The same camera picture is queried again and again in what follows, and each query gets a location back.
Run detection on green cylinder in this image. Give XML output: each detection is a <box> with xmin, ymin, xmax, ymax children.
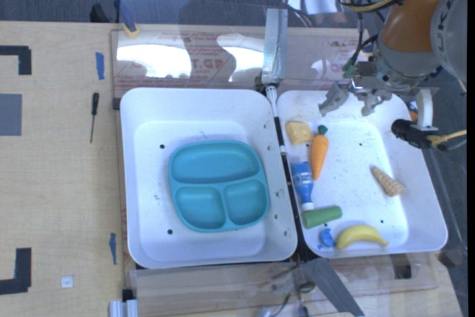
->
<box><xmin>301</xmin><ymin>205</ymin><xmax>343</xmax><ymax>230</ymax></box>

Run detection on black screwdriver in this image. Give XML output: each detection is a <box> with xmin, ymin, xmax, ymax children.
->
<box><xmin>89</xmin><ymin>91</ymin><xmax>100</xmax><ymax>145</ymax></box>

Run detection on orange carrot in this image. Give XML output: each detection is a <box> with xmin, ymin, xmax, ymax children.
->
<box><xmin>309</xmin><ymin>124</ymin><xmax>330</xmax><ymax>182</ymax></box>

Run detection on black cylinder on white bracket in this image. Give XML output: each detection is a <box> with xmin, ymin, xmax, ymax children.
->
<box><xmin>390</xmin><ymin>88</ymin><xmax>441</xmax><ymax>151</ymax></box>

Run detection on blue divided plate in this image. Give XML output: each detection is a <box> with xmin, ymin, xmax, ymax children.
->
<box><xmin>168</xmin><ymin>139</ymin><xmax>271</xmax><ymax>234</ymax></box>

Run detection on blue and white bottle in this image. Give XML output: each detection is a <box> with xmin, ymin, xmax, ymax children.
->
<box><xmin>289</xmin><ymin>160</ymin><xmax>316</xmax><ymax>212</ymax></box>

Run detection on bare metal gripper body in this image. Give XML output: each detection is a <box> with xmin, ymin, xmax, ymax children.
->
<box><xmin>347</xmin><ymin>60</ymin><xmax>421</xmax><ymax>102</ymax></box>

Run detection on yellow cheese wedge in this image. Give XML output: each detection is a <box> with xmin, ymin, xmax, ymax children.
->
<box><xmin>284</xmin><ymin>120</ymin><xmax>314</xmax><ymax>146</ymax></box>

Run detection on white plastic tray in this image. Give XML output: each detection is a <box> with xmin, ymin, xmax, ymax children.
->
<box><xmin>276</xmin><ymin>89</ymin><xmax>449</xmax><ymax>260</ymax></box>
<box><xmin>119</xmin><ymin>86</ymin><xmax>299</xmax><ymax>269</ymax></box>

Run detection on small blue toy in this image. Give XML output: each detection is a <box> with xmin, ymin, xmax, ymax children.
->
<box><xmin>316</xmin><ymin>227</ymin><xmax>337</xmax><ymax>250</ymax></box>

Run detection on yellow banana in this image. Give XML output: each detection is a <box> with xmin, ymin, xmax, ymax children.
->
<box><xmin>335</xmin><ymin>224</ymin><xmax>390</xmax><ymax>251</ymax></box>

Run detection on beige waffle cone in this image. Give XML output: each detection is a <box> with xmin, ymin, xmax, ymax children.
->
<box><xmin>370</xmin><ymin>165</ymin><xmax>406</xmax><ymax>197</ymax></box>

